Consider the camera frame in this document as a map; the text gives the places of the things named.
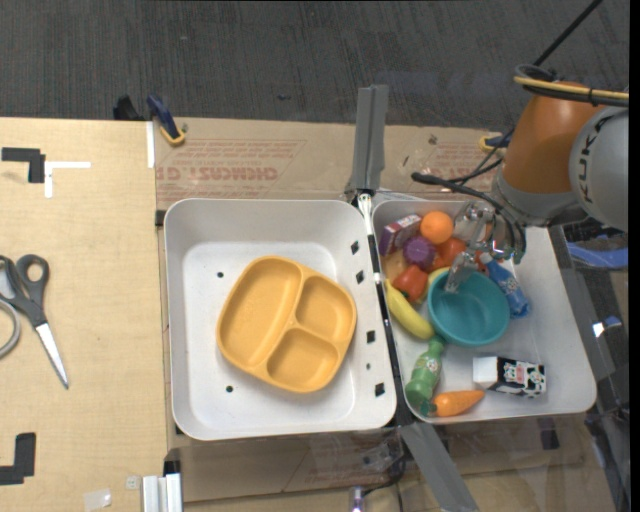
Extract blue bottle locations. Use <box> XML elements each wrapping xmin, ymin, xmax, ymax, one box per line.
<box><xmin>481</xmin><ymin>253</ymin><xmax>531</xmax><ymax>319</ymax></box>

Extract white and black milk carton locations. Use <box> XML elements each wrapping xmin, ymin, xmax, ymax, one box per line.
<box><xmin>471</xmin><ymin>355</ymin><xmax>547</xmax><ymax>399</ymax></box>

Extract yellow banana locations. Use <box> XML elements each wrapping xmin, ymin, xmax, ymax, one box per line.
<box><xmin>384</xmin><ymin>278</ymin><xmax>436</xmax><ymax>342</ymax></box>

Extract thin black and white rod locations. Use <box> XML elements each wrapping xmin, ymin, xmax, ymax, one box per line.
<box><xmin>356</xmin><ymin>191</ymin><xmax>402</xmax><ymax>427</ymax></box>

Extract teal bowl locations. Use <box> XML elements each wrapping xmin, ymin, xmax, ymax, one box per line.
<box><xmin>426</xmin><ymin>269</ymin><xmax>512</xmax><ymax>348</ymax></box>

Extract green bottle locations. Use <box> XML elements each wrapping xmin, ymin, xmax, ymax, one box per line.
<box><xmin>404</xmin><ymin>335</ymin><xmax>448</xmax><ymax>418</ymax></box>

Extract red pepper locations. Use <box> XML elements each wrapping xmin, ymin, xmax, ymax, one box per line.
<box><xmin>391</xmin><ymin>264</ymin><xmax>430</xmax><ymax>304</ymax></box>

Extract orange divided plate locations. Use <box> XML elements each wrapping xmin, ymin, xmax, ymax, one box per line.
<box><xmin>215</xmin><ymin>255</ymin><xmax>359</xmax><ymax>395</ymax></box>

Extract grey handled scissors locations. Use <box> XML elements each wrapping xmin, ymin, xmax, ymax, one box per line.
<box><xmin>0</xmin><ymin>253</ymin><xmax>71</xmax><ymax>391</ymax></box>

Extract white plastic tray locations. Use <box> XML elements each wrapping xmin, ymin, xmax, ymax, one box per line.
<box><xmin>163</xmin><ymin>197</ymin><xmax>399</xmax><ymax>442</ymax></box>
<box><xmin>370</xmin><ymin>194</ymin><xmax>599</xmax><ymax>425</ymax></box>

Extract purple carton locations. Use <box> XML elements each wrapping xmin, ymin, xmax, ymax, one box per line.
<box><xmin>378</xmin><ymin>213</ymin><xmax>423</xmax><ymax>257</ymax></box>

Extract orange carrot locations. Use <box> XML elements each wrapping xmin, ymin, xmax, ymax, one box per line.
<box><xmin>428</xmin><ymin>389</ymin><xmax>487</xmax><ymax>418</ymax></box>

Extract red tomato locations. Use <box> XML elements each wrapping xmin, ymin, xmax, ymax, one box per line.
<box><xmin>435</xmin><ymin>236</ymin><xmax>469</xmax><ymax>270</ymax></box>

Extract orange fruit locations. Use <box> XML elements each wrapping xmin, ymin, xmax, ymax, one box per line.
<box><xmin>419</xmin><ymin>210</ymin><xmax>455</xmax><ymax>246</ymax></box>

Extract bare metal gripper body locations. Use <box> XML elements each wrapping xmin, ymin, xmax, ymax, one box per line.
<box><xmin>452</xmin><ymin>200</ymin><xmax>497</xmax><ymax>254</ymax></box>

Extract brown cardboard board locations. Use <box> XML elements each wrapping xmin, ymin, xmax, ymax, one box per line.
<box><xmin>153</xmin><ymin>117</ymin><xmax>617</xmax><ymax>504</ymax></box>

